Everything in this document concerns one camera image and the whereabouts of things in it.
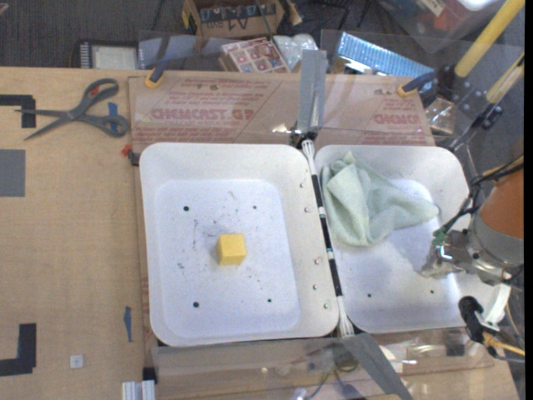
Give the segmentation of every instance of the yellow pole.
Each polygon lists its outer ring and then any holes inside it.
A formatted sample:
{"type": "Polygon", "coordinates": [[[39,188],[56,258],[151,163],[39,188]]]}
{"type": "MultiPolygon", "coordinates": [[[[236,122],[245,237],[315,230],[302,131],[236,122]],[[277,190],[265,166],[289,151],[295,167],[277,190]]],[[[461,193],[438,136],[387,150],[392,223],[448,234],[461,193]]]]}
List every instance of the yellow pole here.
{"type": "Polygon", "coordinates": [[[501,76],[496,83],[486,93],[486,100],[489,103],[498,103],[507,92],[524,76],[526,63],[525,53],[522,54],[512,63],[509,69],[501,76]]]}
{"type": "Polygon", "coordinates": [[[455,74],[465,78],[472,68],[483,58],[494,41],[503,33],[507,25],[526,4],[526,0],[507,0],[496,15],[487,24],[480,36],[472,43],[468,51],[457,63],[455,74]]]}

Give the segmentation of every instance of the green cloth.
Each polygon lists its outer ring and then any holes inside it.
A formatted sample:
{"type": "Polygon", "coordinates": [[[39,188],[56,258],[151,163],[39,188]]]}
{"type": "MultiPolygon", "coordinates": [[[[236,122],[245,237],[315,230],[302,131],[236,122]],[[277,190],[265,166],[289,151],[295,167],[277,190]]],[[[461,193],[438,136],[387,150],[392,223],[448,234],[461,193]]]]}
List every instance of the green cloth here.
{"type": "Polygon", "coordinates": [[[435,217],[439,209],[400,188],[348,152],[322,169],[321,185],[331,234],[353,246],[371,246],[393,230],[435,217]]]}

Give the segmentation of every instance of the gray floor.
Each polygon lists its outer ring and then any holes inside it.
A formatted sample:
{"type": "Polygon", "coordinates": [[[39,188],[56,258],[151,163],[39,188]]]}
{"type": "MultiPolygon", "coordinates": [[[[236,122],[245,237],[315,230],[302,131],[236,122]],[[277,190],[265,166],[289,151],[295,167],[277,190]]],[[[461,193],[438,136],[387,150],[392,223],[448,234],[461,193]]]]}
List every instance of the gray floor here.
{"type": "MultiPolygon", "coordinates": [[[[0,0],[10,8],[0,16],[0,65],[14,67],[68,67],[69,58],[78,39],[138,41],[145,31],[152,29],[160,0],[0,0]]],[[[357,23],[363,1],[350,6],[344,30],[364,34],[395,34],[409,40],[394,19],[372,2],[362,25],[357,23]]],[[[179,33],[182,0],[166,0],[158,19],[156,31],[179,33]]],[[[294,33],[312,33],[320,43],[321,30],[335,30],[341,20],[342,10],[333,7],[303,5],[306,22],[294,33]]],[[[511,22],[496,42],[502,52],[525,47],[525,10],[511,22]]],[[[481,29],[472,32],[465,40],[473,40],[481,29]]],[[[421,63],[435,66],[438,58],[445,60],[448,52],[459,52],[459,47],[449,47],[437,55],[424,54],[416,46],[409,47],[405,56],[421,63]]],[[[487,57],[474,80],[478,88],[486,90],[507,68],[503,58],[487,57]]],[[[524,133],[524,82],[519,82],[501,101],[504,116],[489,131],[479,131],[471,141],[476,169],[484,171],[507,162],[512,148],[524,133]]],[[[513,297],[517,310],[518,326],[524,333],[523,294],[513,297]]],[[[521,398],[525,395],[523,367],[513,366],[521,398]]]]}

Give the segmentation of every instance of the table surface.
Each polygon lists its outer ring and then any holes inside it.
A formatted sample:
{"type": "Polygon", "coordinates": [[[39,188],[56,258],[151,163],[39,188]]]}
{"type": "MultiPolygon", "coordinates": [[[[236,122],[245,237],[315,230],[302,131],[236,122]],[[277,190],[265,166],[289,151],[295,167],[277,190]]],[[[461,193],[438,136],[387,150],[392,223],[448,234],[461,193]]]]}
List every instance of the table surface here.
{"type": "MultiPolygon", "coordinates": [[[[69,108],[89,83],[116,78],[111,101],[128,118],[127,80],[145,74],[0,67],[0,91],[69,108]]],[[[17,356],[18,325],[36,323],[37,366],[0,377],[0,397],[120,398],[122,382],[141,381],[145,364],[135,169],[121,153],[131,136],[73,122],[25,142],[33,129],[21,128],[13,109],[0,106],[0,150],[25,151],[26,185],[24,197],[0,197],[0,360],[17,356]],[[84,366],[71,369],[78,354],[84,366]]],[[[107,104],[93,110],[107,114],[107,104]]],[[[45,123],[37,116],[38,128],[45,123]]],[[[402,379],[420,399],[518,398],[504,362],[402,379]]]]}

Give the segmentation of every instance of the plastic container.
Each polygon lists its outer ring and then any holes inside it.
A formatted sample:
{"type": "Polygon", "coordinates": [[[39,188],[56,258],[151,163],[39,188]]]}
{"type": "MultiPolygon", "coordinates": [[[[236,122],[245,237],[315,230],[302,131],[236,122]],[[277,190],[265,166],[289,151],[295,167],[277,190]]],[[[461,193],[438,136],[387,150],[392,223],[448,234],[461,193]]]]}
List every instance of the plastic container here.
{"type": "Polygon", "coordinates": [[[428,53],[434,53],[482,27],[505,0],[377,1],[428,53]]]}

